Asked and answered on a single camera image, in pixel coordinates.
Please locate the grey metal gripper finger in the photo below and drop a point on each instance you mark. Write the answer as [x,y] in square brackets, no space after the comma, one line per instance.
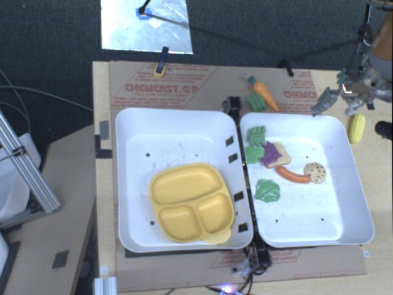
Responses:
[325,100]
[353,107]

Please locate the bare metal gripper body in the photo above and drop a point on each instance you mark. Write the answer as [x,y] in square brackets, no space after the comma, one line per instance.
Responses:
[367,88]

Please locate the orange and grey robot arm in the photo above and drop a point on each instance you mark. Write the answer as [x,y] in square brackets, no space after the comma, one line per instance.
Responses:
[383,38]

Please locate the yellow corn cob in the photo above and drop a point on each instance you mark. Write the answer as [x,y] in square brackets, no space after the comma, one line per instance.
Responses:
[357,128]

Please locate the orange carrot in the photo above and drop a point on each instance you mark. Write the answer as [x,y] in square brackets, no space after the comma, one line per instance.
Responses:
[266,94]

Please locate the green pea pods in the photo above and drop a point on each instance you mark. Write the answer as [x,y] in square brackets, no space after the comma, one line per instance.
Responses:
[255,102]
[253,155]
[257,135]

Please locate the tan bread slice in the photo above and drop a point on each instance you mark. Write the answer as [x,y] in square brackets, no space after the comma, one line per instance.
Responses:
[284,157]

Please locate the tan chocolate chip biscuit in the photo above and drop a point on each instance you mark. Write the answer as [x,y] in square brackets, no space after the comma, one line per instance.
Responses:
[316,173]

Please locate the purple grapes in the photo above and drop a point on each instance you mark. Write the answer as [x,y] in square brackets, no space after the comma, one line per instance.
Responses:
[271,154]

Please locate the orange sausage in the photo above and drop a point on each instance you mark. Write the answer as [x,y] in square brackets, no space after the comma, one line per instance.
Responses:
[293,176]

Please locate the green lettuce leaf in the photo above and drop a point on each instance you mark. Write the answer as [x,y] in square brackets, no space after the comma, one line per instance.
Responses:
[267,191]

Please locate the thin black rod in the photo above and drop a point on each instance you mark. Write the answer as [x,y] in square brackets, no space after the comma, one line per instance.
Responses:
[247,180]

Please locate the white plastic tray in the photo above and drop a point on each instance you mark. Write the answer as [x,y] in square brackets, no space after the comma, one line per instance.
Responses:
[172,146]
[307,214]

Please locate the brown cardboard board red print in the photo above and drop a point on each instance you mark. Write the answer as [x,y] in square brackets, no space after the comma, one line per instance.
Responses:
[199,84]

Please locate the yellow divided plate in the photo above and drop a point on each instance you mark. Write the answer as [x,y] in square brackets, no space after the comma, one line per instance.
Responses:
[187,195]

